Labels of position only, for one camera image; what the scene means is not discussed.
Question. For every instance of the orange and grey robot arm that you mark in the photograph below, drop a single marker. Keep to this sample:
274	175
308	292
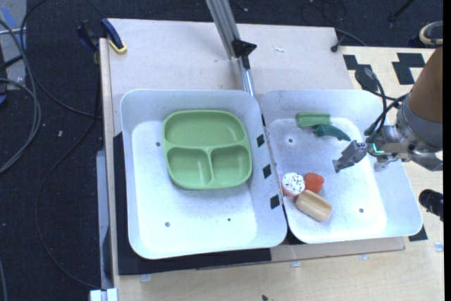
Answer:
428	91

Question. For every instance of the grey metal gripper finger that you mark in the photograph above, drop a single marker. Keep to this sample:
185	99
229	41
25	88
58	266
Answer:
343	163
354	148

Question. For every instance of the white plastic tray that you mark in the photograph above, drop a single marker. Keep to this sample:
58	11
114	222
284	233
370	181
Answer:
345	204
197	218

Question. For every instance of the white toy cupcake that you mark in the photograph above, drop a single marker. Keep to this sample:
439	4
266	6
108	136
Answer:
293	183

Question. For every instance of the red toy tomato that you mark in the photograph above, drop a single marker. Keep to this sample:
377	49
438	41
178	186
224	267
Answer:
314	182

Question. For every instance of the thin black and white rod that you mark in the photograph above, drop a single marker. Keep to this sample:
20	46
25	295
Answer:
271	148

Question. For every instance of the black cylinder on white bracket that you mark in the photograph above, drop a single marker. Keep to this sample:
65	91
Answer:
431	201

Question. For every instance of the green divided plate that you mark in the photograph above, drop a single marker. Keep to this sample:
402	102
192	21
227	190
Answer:
206	132

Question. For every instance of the light green toy celery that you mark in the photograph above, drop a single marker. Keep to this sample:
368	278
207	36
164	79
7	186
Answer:
311	119

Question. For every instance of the dark green toy pepper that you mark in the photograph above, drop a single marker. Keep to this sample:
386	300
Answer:
329	132

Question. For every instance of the pale cardboard board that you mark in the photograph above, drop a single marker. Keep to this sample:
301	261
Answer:
169	56

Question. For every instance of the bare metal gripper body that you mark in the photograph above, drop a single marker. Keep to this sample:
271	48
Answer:
387	146

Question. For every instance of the tan toy bread roll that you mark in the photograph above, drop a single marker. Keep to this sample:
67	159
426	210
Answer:
313	206

